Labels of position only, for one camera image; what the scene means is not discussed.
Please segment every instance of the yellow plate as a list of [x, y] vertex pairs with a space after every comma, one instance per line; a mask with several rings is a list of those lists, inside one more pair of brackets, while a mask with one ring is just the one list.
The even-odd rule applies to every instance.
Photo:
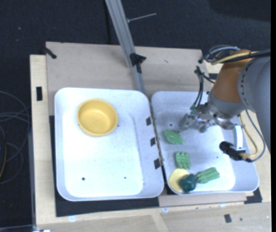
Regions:
[[172, 173], [168, 179], [168, 184], [176, 192], [180, 192], [180, 191], [182, 191], [182, 187], [179, 186], [179, 182], [181, 179], [187, 177], [188, 175], [189, 175], [189, 173], [187, 170], [177, 168], [174, 171], [172, 171]]
[[111, 133], [118, 124], [118, 114], [107, 101], [91, 99], [83, 102], [77, 111], [81, 129], [91, 136], [104, 136]]

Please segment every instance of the wooden board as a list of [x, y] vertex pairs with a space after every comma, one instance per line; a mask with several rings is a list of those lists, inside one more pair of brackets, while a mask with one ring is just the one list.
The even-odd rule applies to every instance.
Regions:
[[[47, 56], [49, 115], [54, 114], [54, 95], [63, 87], [136, 89], [131, 67], [118, 45], [94, 45], [47, 42], [46, 47], [57, 57]], [[146, 95], [157, 91], [198, 91], [199, 79], [194, 74], [202, 52], [196, 49], [136, 47], [139, 55], [147, 57], [142, 63]], [[211, 84], [205, 82], [205, 90]]]
[[[162, 49], [162, 48], [141, 48], [142, 51], [138, 53], [142, 55], [142, 53], [149, 53], [151, 56], [158, 56], [156, 59], [160, 59], [160, 55], [163, 59], [167, 60], [166, 56], [170, 49]], [[184, 55], [188, 55], [192, 50], [180, 50], [180, 53]], [[45, 56], [40, 55], [31, 55], [31, 97], [32, 97], [32, 119], [33, 119], [33, 144], [34, 144], [34, 167], [35, 167], [35, 199], [36, 199], [36, 224], [38, 229], [51, 229], [56, 227], [66, 228], [67, 230], [71, 228], [75, 231], [85, 231], [83, 230], [83, 226], [87, 226], [87, 224], [92, 224], [92, 228], [96, 231], [97, 226], [100, 226], [100, 223], [109, 224], [112, 222], [117, 224], [118, 222], [121, 224], [126, 224], [126, 218], [137, 218], [137, 221], [147, 221], [146, 222], [146, 230], [148, 228], [153, 228], [153, 223], [150, 222], [149, 218], [152, 218], [156, 227], [160, 231], [169, 231], [168, 226], [163, 221], [161, 214], [166, 212], [166, 209], [172, 211], [188, 211], [197, 208], [217, 208], [223, 206], [224, 203], [226, 205], [240, 205], [243, 204], [245, 200], [244, 193], [239, 193], [232, 196], [223, 196], [218, 195], [214, 197], [197, 197], [197, 199], [187, 199], [184, 200], [182, 196], [178, 196], [180, 199], [172, 199], [169, 195], [161, 195], [159, 197], [160, 207], [152, 208], [152, 209], [140, 209], [140, 210], [127, 210], [127, 211], [115, 211], [115, 212], [100, 212], [93, 214], [84, 214], [78, 216], [69, 216], [69, 217], [56, 217], [55, 210], [55, 199], [54, 199], [54, 185], [53, 185], [53, 171], [52, 171], [52, 155], [51, 155], [51, 146], [50, 146], [50, 132], [49, 132], [49, 120], [48, 116], [49, 112], [49, 103], [51, 103], [49, 97], [51, 93], [49, 93], [48, 89], [48, 77], [47, 77], [47, 58]], [[121, 64], [122, 68], [125, 67], [122, 63], [121, 56], [115, 59], [115, 63]], [[154, 85], [153, 88], [147, 84], [148, 81], [145, 82], [145, 86], [147, 91], [152, 94], [156, 90], [166, 87], [163, 90], [169, 90], [173, 83], [169, 83], [170, 81], [164, 81], [163, 83], [158, 82], [157, 85]], [[191, 88], [196, 89], [198, 82], [193, 85]], [[43, 99], [41, 101], [37, 100], [37, 87], [41, 87]], [[263, 175], [263, 182], [260, 182], [260, 190], [263, 196], [263, 201], [270, 201], [270, 154], [266, 154], [262, 160], [256, 163], [259, 176]], [[125, 225], [124, 231], [129, 230], [129, 227]]]
[[169, 212], [161, 215], [169, 231], [271, 231], [271, 203]]

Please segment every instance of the green block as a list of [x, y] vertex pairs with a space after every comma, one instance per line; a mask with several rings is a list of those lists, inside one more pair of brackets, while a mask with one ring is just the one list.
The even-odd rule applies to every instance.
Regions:
[[182, 169], [191, 168], [190, 158], [187, 152], [177, 152], [175, 154], [175, 159], [176, 159], [178, 168], [182, 168]]
[[175, 131], [175, 130], [165, 130], [164, 136], [167, 139], [167, 141], [174, 145], [183, 145], [184, 141], [181, 137], [181, 135]]
[[179, 181], [179, 186], [185, 193], [188, 193], [195, 189], [197, 184], [197, 179], [193, 174], [189, 174], [186, 178], [183, 178]]
[[205, 171], [198, 172], [195, 175], [195, 178], [198, 180], [198, 183], [207, 183], [211, 180], [218, 179], [220, 173], [216, 170], [215, 167], [206, 169]]

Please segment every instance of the black carpet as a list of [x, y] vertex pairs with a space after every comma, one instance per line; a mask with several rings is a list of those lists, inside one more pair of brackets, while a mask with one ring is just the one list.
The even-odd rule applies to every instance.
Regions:
[[[136, 46], [196, 48], [231, 44], [250, 50], [271, 47], [271, 0], [122, 0], [132, 21]], [[46, 41], [118, 44], [107, 28], [103, 0], [0, 0], [0, 90], [30, 106], [30, 54], [41, 54]], [[0, 95], [0, 112], [21, 107]], [[8, 140], [22, 145], [27, 126], [7, 121]], [[30, 163], [27, 145], [23, 165], [11, 182], [0, 185], [0, 227], [32, 224]], [[19, 170], [21, 156], [7, 164], [4, 178]]]

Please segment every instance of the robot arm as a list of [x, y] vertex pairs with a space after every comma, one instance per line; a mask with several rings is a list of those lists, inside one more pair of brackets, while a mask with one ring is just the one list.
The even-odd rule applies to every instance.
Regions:
[[[240, 50], [233, 55], [249, 52]], [[194, 114], [185, 115], [179, 130], [195, 122], [202, 125], [201, 132], [213, 124], [232, 130], [235, 125], [230, 119], [247, 109], [256, 113], [266, 145], [271, 149], [270, 56], [224, 63], [209, 93], [208, 102], [199, 105]]]

